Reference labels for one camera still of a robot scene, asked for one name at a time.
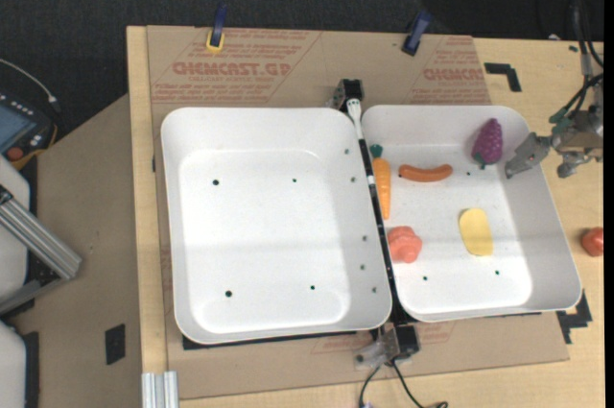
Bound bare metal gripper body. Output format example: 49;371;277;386
550;97;604;155

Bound purple toy grapes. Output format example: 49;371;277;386
470;117;505;171

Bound orange-red rounded toy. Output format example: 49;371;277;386
580;226;604;258

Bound yellow oval toy slice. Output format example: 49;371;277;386
457;206;495;258

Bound orange toy sausage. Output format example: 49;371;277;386
397;162;454;183

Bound orange toy carrot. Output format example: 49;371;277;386
369;143;393;222

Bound salmon pink flower-shaped toy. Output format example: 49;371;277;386
387;225;424;265

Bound thin black and white rod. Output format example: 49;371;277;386
345;97;400;326

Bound white plastic tray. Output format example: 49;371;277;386
159;106;394;346
359;104;583;324

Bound brown cardboard board red print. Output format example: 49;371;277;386
145;25;572;400

